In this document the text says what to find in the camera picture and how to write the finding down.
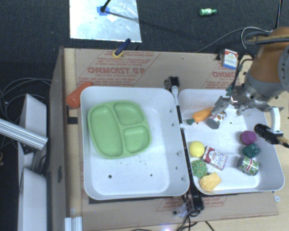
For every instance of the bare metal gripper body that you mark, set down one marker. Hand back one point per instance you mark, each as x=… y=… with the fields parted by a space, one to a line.
x=249 y=98

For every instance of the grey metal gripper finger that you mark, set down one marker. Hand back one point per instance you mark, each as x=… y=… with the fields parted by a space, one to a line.
x=242 y=109
x=220 y=105

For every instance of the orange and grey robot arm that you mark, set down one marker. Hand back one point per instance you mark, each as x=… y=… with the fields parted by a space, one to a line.
x=265 y=64

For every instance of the white and orange can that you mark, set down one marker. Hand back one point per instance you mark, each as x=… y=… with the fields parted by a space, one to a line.
x=218 y=119

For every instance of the orange carrot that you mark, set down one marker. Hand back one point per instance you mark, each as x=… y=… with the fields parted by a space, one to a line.
x=202 y=114

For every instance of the white plastic tray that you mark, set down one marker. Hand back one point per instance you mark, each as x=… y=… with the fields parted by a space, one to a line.
x=231 y=133
x=135 y=172

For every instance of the purple toy vegetable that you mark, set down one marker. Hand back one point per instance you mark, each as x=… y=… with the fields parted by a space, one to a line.
x=248 y=137

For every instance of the thin black and white rod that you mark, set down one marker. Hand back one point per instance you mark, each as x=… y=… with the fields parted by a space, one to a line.
x=180 y=114

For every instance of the dark green pepper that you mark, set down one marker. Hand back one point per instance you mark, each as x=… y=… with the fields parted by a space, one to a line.
x=251 y=150

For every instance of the blue and white carton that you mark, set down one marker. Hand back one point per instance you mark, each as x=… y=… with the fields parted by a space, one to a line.
x=230 y=58

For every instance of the yellow lemon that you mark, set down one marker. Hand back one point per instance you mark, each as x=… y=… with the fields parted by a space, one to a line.
x=196 y=149

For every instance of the red and white carton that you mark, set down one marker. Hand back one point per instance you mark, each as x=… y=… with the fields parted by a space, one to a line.
x=214 y=158

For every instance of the green and red can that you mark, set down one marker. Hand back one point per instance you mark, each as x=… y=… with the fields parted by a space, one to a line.
x=248 y=165

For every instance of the green spotted toy vegetable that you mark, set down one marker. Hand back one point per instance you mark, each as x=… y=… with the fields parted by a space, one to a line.
x=198 y=168

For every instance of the yellow corn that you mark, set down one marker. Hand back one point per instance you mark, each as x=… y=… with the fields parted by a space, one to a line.
x=210 y=182

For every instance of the brown cardboard board red print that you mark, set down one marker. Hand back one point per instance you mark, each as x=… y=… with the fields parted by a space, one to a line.
x=139 y=66

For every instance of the green bottle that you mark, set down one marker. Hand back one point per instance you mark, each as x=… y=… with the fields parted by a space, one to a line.
x=207 y=11

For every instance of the green divided plate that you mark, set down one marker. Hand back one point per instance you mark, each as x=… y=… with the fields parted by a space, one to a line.
x=106 y=131

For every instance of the orange bottle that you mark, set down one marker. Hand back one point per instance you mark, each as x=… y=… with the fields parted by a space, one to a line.
x=74 y=97

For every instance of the black cylinder on white bracket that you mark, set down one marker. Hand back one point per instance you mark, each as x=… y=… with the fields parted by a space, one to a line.
x=267 y=132

